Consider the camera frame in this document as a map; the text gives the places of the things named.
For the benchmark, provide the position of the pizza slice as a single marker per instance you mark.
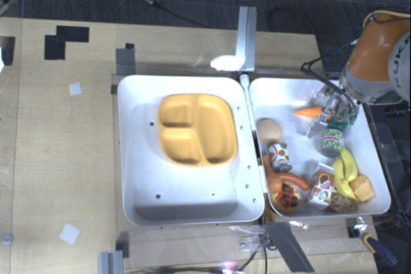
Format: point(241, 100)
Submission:
point(285, 199)

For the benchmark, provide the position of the orange divided plate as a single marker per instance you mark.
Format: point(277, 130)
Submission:
point(215, 128)

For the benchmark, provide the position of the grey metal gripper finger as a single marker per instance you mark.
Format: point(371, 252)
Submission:
point(315, 125)

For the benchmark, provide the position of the red and white can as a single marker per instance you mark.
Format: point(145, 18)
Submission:
point(280, 156)

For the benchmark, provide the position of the red sausage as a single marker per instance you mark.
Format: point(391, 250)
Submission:
point(293, 180)

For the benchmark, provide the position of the tan bread roll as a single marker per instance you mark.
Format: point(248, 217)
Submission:
point(269, 130)

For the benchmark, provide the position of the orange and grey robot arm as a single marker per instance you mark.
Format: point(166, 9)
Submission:
point(369, 54)

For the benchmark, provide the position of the white and brown carton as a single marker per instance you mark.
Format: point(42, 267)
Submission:
point(321, 191)

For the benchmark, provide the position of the orange toy sausage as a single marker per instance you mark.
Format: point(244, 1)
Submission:
point(271, 174)

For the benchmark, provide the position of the white plastic tray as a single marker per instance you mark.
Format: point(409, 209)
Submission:
point(289, 99)
point(141, 170)

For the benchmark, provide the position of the yellow banana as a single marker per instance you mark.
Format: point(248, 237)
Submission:
point(344, 170)

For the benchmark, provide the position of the green and white can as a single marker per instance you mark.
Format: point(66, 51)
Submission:
point(332, 142)

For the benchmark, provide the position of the orange carrot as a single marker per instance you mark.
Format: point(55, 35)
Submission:
point(309, 112)

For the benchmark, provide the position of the tan cupcake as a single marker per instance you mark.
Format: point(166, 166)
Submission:
point(363, 189)

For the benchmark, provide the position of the brown biscuit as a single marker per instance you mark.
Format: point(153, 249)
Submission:
point(342, 203)

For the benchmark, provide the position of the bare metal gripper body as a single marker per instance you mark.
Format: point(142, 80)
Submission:
point(334, 101)

